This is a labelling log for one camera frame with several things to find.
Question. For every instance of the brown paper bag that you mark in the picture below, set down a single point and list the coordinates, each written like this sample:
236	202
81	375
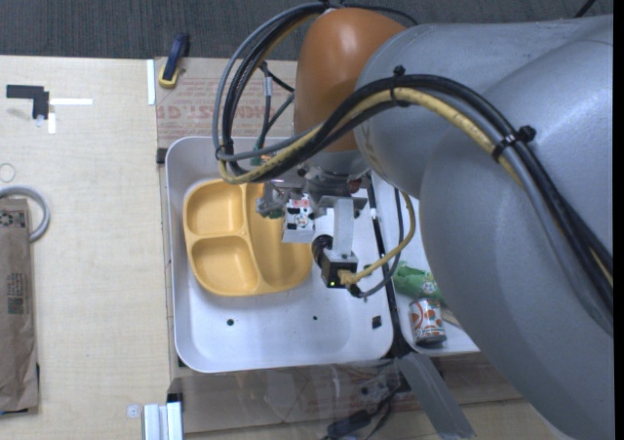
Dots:
17	331

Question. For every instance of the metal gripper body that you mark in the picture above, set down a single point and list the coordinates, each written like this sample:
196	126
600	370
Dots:
324	187

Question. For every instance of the white printed carton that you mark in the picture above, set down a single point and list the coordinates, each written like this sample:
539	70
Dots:
297	231

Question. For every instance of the green packet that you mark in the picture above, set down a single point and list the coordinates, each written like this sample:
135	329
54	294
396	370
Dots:
410	282

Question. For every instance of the yellow divided plate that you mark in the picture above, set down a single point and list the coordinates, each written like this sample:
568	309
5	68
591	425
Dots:
219	252

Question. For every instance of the white can with orange print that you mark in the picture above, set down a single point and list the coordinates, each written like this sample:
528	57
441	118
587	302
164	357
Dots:
428	323

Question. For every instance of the white plastic tray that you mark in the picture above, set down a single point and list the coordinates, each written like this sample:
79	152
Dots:
388	228
273	335

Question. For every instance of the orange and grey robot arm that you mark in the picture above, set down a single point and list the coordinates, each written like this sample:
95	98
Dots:
487	243

